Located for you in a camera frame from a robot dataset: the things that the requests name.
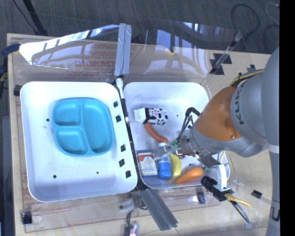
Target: gray metal bar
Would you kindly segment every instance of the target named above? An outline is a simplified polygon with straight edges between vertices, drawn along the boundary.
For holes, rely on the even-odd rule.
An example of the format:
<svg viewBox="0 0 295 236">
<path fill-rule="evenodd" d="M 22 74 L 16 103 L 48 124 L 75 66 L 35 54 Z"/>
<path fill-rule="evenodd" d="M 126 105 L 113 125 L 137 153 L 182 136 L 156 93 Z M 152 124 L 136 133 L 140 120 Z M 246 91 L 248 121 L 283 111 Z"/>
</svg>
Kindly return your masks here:
<svg viewBox="0 0 295 236">
<path fill-rule="evenodd" d="M 13 190 L 11 169 L 11 129 L 10 117 L 2 117 L 2 152 L 3 152 L 3 186 L 4 186 L 4 235 L 14 236 Z"/>
<path fill-rule="evenodd" d="M 131 26 L 119 25 L 115 76 L 129 74 L 131 47 Z"/>
<path fill-rule="evenodd" d="M 177 227 L 178 221 L 159 196 L 155 189 L 146 189 L 139 192 L 141 200 L 147 206 L 152 218 L 161 231 Z"/>
</svg>

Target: yellow banana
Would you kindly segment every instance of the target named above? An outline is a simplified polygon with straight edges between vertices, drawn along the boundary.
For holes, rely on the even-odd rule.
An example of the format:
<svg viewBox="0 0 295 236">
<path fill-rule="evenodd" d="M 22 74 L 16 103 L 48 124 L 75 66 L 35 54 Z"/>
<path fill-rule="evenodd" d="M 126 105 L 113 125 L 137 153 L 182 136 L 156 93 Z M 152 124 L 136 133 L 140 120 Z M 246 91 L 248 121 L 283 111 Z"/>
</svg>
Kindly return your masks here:
<svg viewBox="0 0 295 236">
<path fill-rule="evenodd" d="M 172 165 L 172 177 L 168 179 L 168 183 L 171 183 L 175 178 L 181 174 L 181 159 L 178 156 L 170 154 L 171 165 Z"/>
</svg>

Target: white sink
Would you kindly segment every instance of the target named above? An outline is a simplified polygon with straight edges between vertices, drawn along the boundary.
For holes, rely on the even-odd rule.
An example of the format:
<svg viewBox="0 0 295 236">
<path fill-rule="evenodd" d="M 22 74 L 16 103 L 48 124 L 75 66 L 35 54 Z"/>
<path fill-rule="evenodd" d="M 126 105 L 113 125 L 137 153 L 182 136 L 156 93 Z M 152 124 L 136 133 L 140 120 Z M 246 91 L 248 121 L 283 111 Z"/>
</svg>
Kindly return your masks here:
<svg viewBox="0 0 295 236">
<path fill-rule="evenodd" d="M 22 87 L 20 97 L 29 191 L 35 199 L 53 202 L 125 193 L 135 188 L 138 176 L 119 93 L 114 86 L 93 82 L 29 82 Z M 79 97 L 97 99 L 109 109 L 115 142 L 107 153 L 70 156 L 57 147 L 53 107 L 60 100 Z"/>
</svg>

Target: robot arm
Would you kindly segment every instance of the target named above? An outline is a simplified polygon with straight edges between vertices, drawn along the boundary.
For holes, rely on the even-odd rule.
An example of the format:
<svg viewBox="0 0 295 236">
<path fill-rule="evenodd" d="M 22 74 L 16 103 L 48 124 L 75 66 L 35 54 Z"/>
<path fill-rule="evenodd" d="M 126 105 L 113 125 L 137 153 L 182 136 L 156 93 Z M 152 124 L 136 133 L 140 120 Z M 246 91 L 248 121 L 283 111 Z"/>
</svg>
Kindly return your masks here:
<svg viewBox="0 0 295 236">
<path fill-rule="evenodd" d="M 206 105 L 190 131 L 190 148 L 210 164 L 223 150 L 249 157 L 268 149 L 273 177 L 267 236 L 280 235 L 279 186 L 279 48 L 263 73 L 238 87 L 222 89 Z"/>
</svg>

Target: blue bottle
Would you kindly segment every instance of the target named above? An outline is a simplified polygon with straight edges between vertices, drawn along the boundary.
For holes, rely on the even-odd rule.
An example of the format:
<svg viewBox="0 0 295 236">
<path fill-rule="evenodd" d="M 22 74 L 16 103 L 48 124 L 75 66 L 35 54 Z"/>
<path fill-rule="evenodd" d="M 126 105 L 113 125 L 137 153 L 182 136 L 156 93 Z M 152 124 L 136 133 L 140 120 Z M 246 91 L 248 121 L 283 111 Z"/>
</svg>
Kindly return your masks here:
<svg viewBox="0 0 295 236">
<path fill-rule="evenodd" d="M 171 159 L 169 156 L 162 157 L 158 160 L 158 177 L 164 180 L 172 177 Z"/>
</svg>

